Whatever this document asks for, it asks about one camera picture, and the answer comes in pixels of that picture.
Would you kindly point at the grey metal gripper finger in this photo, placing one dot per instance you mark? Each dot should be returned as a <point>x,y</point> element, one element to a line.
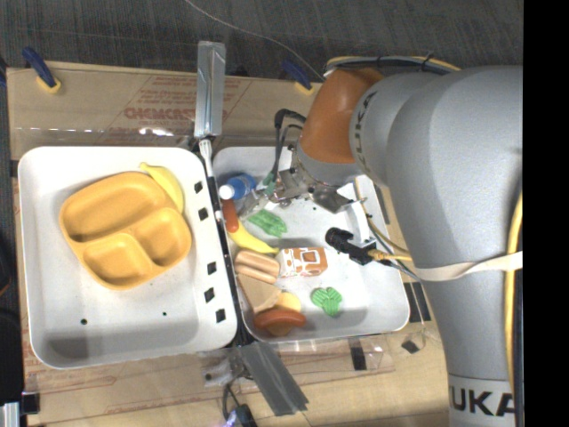
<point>255,203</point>
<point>280,200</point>

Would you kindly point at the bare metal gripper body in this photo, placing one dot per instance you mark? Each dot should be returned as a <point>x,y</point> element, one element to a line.
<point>326,196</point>

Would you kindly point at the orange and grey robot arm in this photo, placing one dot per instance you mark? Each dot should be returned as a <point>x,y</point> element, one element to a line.
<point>449,158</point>

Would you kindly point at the blue bottle white cap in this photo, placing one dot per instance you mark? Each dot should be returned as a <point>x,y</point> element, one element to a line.
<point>242,186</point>

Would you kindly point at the green beans bundle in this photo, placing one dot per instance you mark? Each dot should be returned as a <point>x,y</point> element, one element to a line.
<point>269,223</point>

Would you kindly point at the orange red sausage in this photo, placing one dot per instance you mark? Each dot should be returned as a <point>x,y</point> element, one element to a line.
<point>230,217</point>

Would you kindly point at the yellow banana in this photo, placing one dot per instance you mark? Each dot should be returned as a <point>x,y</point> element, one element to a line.
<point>171,185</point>
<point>249,239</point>

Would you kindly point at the tan hot dog bun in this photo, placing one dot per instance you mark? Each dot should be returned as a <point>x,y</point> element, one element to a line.
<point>257,266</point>

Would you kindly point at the orange and white carton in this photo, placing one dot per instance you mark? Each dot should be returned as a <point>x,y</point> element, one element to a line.
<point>306,263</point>

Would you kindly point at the brown bread slice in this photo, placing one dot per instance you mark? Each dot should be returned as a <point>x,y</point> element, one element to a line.
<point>255,294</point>

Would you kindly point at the yellow round toy food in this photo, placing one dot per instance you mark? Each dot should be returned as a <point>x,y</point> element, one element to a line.
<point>291,301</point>

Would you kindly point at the green leaf toy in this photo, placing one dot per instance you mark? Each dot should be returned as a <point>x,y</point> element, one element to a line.
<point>328,300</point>

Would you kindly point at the white plastic tray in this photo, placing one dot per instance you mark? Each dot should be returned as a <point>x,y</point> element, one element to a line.
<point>133,323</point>
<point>369,300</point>

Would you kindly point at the yellow divided plate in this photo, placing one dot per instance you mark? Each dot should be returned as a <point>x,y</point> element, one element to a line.
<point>124,229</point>

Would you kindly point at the brown cardboard board red print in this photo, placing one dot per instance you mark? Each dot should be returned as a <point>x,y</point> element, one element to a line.
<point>111,105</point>

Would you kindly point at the black cylinder on white bracket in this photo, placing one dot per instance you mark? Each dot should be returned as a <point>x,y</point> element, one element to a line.
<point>342,239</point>

